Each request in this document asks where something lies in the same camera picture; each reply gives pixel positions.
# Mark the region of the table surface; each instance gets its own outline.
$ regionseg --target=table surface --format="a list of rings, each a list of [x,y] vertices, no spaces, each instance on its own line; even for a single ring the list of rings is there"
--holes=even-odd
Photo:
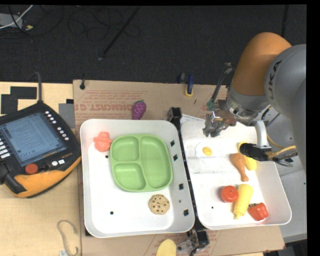
[[[0,93],[10,94],[11,86],[37,87],[38,83],[0,82]],[[66,99],[73,99],[72,84],[43,84],[42,99],[59,112],[59,104]],[[35,99],[19,99],[18,110],[35,104]],[[81,242],[81,211],[79,205],[79,177],[81,166],[55,188],[34,198],[16,198],[0,186],[0,208],[2,230],[0,250],[3,256],[56,256],[64,250],[64,242],[57,224],[65,233],[67,246],[71,254],[82,252]],[[262,252],[246,254],[263,256]]]

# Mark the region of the egg yolk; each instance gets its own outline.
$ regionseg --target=egg yolk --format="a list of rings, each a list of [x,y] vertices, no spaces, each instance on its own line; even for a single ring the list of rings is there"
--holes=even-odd
[[[211,156],[212,155],[212,150],[210,147],[207,147],[205,146],[203,149],[202,149],[202,152],[206,155],[206,156]]]

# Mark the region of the display screen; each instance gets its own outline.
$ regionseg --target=display screen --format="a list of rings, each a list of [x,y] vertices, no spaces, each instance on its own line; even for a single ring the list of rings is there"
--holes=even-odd
[[[2,124],[0,132],[21,166],[67,148],[40,112]]]

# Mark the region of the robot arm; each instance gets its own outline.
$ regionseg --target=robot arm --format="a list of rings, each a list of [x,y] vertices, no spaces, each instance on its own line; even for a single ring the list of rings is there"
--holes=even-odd
[[[253,37],[240,57],[226,100],[219,100],[216,115],[213,111],[210,118],[207,116],[203,133],[214,137],[228,126],[226,120],[230,123],[231,118],[224,118],[221,110],[228,110],[236,122],[249,126],[271,105],[290,118],[296,151],[306,171],[306,47],[291,46],[270,32]],[[243,144],[241,151],[256,160],[273,159],[270,149]]]

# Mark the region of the mustard bottle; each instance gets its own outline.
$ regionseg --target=mustard bottle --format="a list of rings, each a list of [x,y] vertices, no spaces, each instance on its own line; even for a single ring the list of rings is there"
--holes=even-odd
[[[254,188],[248,184],[240,184],[238,187],[238,199],[234,203],[233,213],[235,218],[238,220],[240,216],[245,215],[251,197],[254,193]]]

